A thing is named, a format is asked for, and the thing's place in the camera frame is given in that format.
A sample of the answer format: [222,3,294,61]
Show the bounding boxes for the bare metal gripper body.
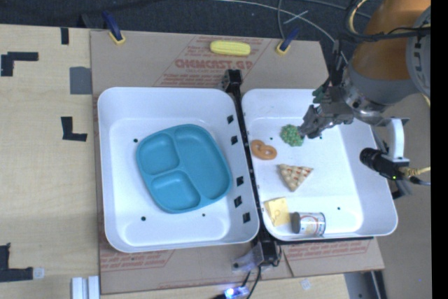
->
[316,78,389,126]

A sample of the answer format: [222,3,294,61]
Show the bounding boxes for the white plastic tray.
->
[97,86,261,253]
[241,88,399,242]

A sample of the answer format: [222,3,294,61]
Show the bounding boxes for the pizza slice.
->
[277,163,314,193]

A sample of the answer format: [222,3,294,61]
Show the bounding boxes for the brown pretzel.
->
[250,139,279,162]

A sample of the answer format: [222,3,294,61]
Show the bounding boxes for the thin black rod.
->
[231,87,270,246]

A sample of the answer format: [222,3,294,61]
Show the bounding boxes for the yellow cheese wedge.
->
[262,196,293,228]

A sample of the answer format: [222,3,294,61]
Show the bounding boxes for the small white can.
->
[290,211,327,237]

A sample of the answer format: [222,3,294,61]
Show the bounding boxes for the yellow corn cob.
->
[209,40,252,57]

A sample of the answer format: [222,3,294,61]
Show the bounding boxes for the blue divided plate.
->
[135,123,234,215]

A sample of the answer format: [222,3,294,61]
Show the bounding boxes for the brown cardboard board, red print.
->
[89,29,385,295]

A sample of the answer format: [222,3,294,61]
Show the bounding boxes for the black cylinder on white bracket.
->
[359,117,411,181]

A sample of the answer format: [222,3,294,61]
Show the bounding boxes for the black block with thin wires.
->
[223,69,244,93]
[258,239,281,266]

